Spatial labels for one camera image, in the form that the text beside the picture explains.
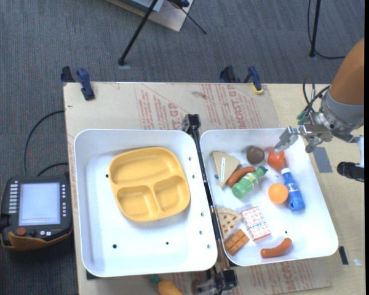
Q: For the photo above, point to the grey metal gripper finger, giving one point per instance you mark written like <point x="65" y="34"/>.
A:
<point x="285" y="140"/>
<point x="313" y="144"/>

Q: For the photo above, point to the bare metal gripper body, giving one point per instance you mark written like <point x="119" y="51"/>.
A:
<point x="321" y="128"/>

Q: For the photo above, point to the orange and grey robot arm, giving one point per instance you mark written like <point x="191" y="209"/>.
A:
<point x="349" y="81"/>

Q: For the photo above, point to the orange-red toy pepper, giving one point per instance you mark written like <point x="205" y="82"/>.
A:
<point x="276" y="161"/>

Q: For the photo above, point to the brown round doughnut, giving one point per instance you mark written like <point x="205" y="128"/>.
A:
<point x="255" y="155"/>

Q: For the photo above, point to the blue bottle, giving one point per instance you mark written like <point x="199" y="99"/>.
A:
<point x="294" y="194"/>

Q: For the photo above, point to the orange ball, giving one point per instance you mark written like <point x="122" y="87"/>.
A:
<point x="278" y="193"/>

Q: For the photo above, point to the orange-brown sausage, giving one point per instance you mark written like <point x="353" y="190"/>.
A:
<point x="238" y="174"/>
<point x="276" y="250"/>

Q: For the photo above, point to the green bottle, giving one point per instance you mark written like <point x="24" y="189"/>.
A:
<point x="244" y="185"/>

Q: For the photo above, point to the tan sandwich wedge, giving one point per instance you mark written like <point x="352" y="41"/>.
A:
<point x="226" y="166"/>

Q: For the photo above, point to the white plastic tray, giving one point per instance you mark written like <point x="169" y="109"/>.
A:
<point x="310" y="226"/>
<point x="147" y="244"/>

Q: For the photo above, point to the orange and white carton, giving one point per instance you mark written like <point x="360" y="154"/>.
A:
<point x="256" y="223"/>

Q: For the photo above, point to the pizza slice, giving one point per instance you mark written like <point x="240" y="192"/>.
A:
<point x="227" y="221"/>

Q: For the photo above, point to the brown cardboard board red print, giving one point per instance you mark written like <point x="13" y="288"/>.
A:
<point x="160" y="109"/>

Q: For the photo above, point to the yellow divided plate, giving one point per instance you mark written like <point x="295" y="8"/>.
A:
<point x="141" y="167"/>

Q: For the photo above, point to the orange carrot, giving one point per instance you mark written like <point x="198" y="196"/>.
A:
<point x="169" y="287"/>

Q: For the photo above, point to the black cylinder on white bracket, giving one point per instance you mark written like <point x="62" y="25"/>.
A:
<point x="352" y="170"/>

